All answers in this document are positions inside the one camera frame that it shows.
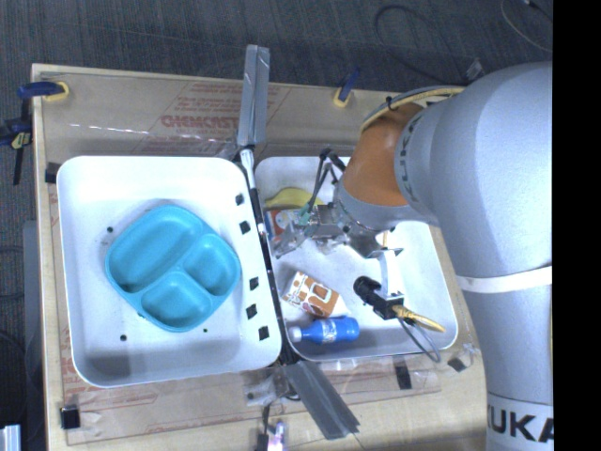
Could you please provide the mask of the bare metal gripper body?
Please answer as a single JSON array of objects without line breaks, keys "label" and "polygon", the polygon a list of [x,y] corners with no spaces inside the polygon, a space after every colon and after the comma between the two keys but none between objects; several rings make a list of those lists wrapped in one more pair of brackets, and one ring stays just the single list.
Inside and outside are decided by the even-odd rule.
[{"label": "bare metal gripper body", "polygon": [[381,251],[377,236],[380,231],[352,218],[340,206],[332,203],[315,206],[304,235],[316,243],[317,249],[328,255],[340,246],[347,246],[361,257],[374,257]]}]

